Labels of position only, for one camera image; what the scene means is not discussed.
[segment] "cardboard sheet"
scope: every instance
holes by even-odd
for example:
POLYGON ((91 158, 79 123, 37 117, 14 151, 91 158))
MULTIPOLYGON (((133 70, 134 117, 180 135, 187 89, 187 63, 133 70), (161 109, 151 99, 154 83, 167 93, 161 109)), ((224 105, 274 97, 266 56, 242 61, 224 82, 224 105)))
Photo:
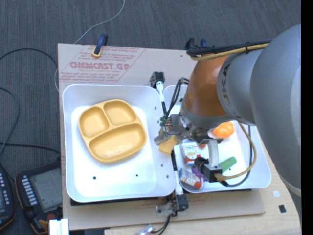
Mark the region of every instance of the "cardboard sheet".
MULTIPOLYGON (((156 205, 165 198, 72 206, 66 190, 62 93, 72 84, 149 85, 153 72, 164 72, 164 87, 189 78, 196 64, 185 51, 130 47, 103 47, 93 58, 94 46, 58 44, 62 154, 63 216, 70 230, 164 222, 156 205)), ((189 208, 173 221, 264 213, 258 189, 188 194, 189 208)))

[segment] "blue and yellow clip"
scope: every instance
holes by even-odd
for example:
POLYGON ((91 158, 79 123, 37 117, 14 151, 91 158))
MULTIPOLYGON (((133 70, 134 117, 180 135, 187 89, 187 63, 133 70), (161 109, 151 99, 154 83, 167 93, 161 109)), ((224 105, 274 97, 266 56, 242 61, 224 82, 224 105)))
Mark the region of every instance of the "blue and yellow clip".
POLYGON ((102 33, 100 38, 99 38, 97 46, 95 48, 93 48, 93 51, 92 51, 92 54, 91 54, 94 58, 99 58, 100 57, 101 52, 102 52, 101 46, 102 45, 106 45, 107 41, 108 41, 108 35, 105 35, 105 34, 102 33))

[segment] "orange toy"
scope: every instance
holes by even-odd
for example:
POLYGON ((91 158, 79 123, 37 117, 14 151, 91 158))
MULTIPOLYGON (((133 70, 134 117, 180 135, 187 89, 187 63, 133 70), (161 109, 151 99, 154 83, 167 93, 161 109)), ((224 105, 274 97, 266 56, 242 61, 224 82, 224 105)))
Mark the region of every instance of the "orange toy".
POLYGON ((221 123, 218 127, 213 129, 212 133, 218 138, 229 138, 235 131, 232 122, 221 123))

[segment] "yellow sponge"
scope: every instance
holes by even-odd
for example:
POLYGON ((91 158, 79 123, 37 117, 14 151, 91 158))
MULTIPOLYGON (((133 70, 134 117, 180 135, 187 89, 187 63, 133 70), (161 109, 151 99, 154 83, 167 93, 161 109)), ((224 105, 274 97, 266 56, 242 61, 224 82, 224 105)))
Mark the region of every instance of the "yellow sponge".
POLYGON ((177 144, 175 135, 171 136, 168 141, 160 143, 158 150, 167 154, 171 154, 174 145, 177 144))

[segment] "gray carpet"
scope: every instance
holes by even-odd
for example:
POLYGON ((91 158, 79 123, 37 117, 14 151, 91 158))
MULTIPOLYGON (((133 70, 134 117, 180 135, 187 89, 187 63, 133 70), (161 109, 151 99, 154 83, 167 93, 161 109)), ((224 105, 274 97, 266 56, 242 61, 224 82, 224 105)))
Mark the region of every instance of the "gray carpet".
MULTIPOLYGON (((0 0, 0 87, 19 101, 20 115, 10 143, 60 150, 58 92, 54 84, 57 44, 75 43, 90 27, 114 17, 123 0, 0 0)), ((96 44, 108 34, 109 46, 180 49, 190 37, 225 46, 267 40, 301 23, 301 0, 125 0, 113 20, 89 31, 78 43, 96 44)), ((0 141, 9 135, 17 105, 0 90, 0 141)), ((7 145, 3 164, 19 171, 56 160, 45 148, 7 145)), ((3 235, 31 235, 18 205, 3 235)), ((73 235, 83 231, 71 232, 73 235)))

